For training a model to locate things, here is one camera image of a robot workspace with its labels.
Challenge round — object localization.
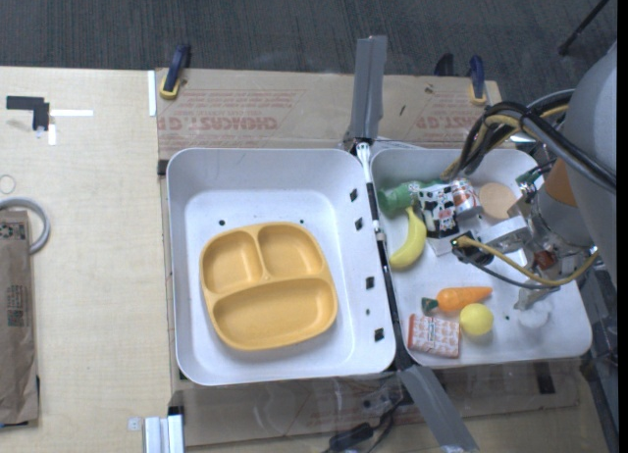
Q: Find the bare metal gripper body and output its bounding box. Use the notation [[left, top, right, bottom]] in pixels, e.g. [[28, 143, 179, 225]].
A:
[[527, 240, 596, 290]]

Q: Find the white lumpy toy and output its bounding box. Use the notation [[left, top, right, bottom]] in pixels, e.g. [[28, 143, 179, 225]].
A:
[[517, 299, 554, 330]]

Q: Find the yellow ball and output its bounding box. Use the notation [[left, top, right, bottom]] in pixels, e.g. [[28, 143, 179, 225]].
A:
[[458, 302, 496, 337]]

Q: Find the white plastic tray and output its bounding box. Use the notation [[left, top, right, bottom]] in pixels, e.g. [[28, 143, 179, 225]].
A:
[[165, 147, 397, 387], [368, 146, 595, 370]]

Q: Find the orange carrot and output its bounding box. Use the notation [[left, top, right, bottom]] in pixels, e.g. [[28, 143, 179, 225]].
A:
[[420, 285, 494, 316]]

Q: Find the tan round biscuit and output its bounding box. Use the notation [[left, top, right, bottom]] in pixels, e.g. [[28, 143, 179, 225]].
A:
[[478, 181, 519, 221]]

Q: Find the orange and white packet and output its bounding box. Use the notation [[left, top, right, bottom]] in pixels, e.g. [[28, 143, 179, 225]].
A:
[[406, 313, 462, 359]]

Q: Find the orange and white can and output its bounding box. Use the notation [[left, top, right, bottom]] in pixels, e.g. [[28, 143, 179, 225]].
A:
[[448, 177, 484, 221]]

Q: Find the cow print carton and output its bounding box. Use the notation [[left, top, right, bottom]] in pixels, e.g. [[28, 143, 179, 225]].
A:
[[416, 182, 461, 240]]

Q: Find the yellow banana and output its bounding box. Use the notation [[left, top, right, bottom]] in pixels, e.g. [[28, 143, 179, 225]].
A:
[[389, 205, 429, 271]]

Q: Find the green bottle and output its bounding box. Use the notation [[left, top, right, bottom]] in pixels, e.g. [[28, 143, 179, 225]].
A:
[[376, 179, 443, 220]]

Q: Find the yellow divided plate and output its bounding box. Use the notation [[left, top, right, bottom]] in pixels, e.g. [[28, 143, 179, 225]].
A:
[[198, 221, 340, 352]]

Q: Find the brown cardboard board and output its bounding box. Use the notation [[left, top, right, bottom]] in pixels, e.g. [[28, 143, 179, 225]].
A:
[[155, 67, 596, 447]]

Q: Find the brown paper bag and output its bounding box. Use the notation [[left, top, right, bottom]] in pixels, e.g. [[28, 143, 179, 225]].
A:
[[0, 210, 41, 427]]

